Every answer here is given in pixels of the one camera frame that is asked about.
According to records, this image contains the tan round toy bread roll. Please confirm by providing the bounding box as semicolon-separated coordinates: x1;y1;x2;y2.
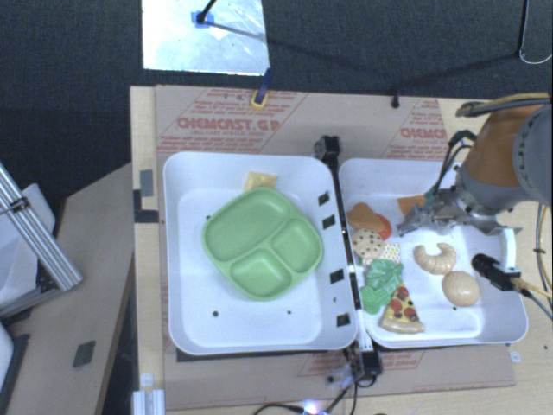
441;270;481;308

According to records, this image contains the brown toy bread slice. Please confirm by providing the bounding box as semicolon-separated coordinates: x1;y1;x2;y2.
346;201;385;233

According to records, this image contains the red toy tomato slice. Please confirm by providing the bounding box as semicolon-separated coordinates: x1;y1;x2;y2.
374;213;393;240

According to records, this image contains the toy pizza slice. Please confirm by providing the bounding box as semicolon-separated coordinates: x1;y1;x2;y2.
378;279;426;335

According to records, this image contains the green divided plate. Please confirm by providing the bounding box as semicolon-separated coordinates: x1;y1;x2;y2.
200;186;326;303

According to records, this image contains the black cylinder on white bracket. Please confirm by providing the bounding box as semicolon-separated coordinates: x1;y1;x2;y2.
470;226;524;292

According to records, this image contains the yellow and white toy waffle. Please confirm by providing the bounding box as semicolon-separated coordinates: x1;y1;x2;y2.
361;241;402;267

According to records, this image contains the brown cardboard board, red print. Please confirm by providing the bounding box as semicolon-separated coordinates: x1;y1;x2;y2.
154;85;518;411

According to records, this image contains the tan chocolate chip biscuit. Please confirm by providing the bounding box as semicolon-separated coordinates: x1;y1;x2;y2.
350;227;385;259

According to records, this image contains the white plastic tray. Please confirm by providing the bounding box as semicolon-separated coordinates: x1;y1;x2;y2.
162;150;359;356
338;157;530;349

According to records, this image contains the tan toy croissant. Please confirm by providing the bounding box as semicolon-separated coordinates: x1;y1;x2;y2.
413;242;458;274

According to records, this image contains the orange toy cheese slice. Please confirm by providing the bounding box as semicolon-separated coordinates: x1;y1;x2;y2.
397;195;433;218

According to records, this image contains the green toy lettuce leaf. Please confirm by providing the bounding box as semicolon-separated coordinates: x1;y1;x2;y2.
365;258;404;297

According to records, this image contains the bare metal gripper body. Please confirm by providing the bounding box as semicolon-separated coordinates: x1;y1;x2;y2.
421;188;499;235

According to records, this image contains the yellow square toy cracker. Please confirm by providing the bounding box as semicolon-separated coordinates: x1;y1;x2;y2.
243;170;279;192

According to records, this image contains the thin black and white rod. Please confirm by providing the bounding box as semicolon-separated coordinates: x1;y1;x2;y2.
328;156;369;350

